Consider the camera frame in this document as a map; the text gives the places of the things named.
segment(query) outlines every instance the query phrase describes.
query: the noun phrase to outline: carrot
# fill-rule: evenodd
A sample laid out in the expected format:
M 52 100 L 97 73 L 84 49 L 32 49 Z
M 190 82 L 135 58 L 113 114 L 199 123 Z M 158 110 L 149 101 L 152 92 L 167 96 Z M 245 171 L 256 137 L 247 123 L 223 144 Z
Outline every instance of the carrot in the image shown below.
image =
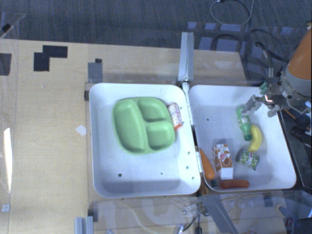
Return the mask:
M 222 189 L 229 189 L 229 188 L 248 188 L 249 181 L 243 179 L 230 179 L 224 180 L 220 183 Z
M 215 171 L 208 160 L 207 156 L 203 152 L 203 150 L 199 149 L 200 157 L 201 157 L 201 163 L 203 165 L 204 175 L 206 180 L 212 180 L 215 178 Z

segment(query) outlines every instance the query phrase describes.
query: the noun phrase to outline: green bottle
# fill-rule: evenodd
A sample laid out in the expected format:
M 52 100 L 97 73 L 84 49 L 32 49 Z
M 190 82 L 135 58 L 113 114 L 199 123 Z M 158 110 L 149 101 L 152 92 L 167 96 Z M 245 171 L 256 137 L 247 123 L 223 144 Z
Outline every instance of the green bottle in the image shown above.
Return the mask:
M 250 132 L 250 129 L 252 128 L 252 125 L 249 120 L 249 116 L 242 116 L 242 110 L 244 107 L 239 107 L 236 110 L 236 114 L 238 116 L 238 124 L 239 128 L 243 131 L 244 133 L 244 138 L 246 141 L 252 140 L 252 134 Z

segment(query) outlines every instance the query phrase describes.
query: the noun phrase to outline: black tape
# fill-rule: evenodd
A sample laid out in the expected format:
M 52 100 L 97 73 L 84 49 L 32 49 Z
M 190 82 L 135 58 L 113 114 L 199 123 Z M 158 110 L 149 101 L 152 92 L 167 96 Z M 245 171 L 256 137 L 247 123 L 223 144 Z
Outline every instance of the black tape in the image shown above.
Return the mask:
M 273 206 L 273 200 L 272 197 L 269 195 L 264 196 L 264 206 L 265 207 L 272 207 Z
M 11 71 L 11 54 L 0 53 L 0 76 L 8 76 Z
M 11 28 L 11 25 L 7 23 L 6 25 L 2 27 L 2 30 L 3 32 L 8 32 L 10 28 Z
M 85 101 L 88 101 L 88 100 L 89 100 L 89 92 L 90 92 L 90 91 L 87 91 L 87 90 L 84 91 L 84 100 L 85 100 Z
M 90 83 L 103 82 L 103 64 L 101 62 L 88 63 L 88 80 Z
M 54 58 L 67 58 L 66 46 L 43 46 L 43 57 L 54 57 Z
M 97 210 L 88 209 L 88 216 L 93 217 L 93 222 L 98 222 L 98 211 Z
M 34 53 L 34 71 L 50 71 L 49 58 L 42 53 Z

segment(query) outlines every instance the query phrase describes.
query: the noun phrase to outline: green divided tray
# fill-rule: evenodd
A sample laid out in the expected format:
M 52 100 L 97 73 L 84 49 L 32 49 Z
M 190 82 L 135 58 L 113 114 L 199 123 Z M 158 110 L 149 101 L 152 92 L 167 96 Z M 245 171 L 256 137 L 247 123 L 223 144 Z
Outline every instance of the green divided tray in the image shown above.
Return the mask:
M 157 98 L 122 99 L 113 107 L 119 145 L 131 154 L 148 154 L 170 147 L 175 130 L 166 105 Z

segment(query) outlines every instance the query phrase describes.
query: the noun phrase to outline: yellow banana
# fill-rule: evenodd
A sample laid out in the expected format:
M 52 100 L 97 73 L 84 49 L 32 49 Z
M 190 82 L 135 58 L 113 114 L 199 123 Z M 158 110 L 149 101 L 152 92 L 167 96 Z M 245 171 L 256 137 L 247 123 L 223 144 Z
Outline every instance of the yellow banana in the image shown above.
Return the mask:
M 262 133 L 261 133 L 261 130 L 257 126 L 255 126 L 255 125 L 252 125 L 252 128 L 251 128 L 250 132 L 251 132 L 253 138 L 251 140 L 250 147 L 249 147 L 248 151 L 249 152 L 255 152 L 261 146 L 261 143 L 262 143 Z

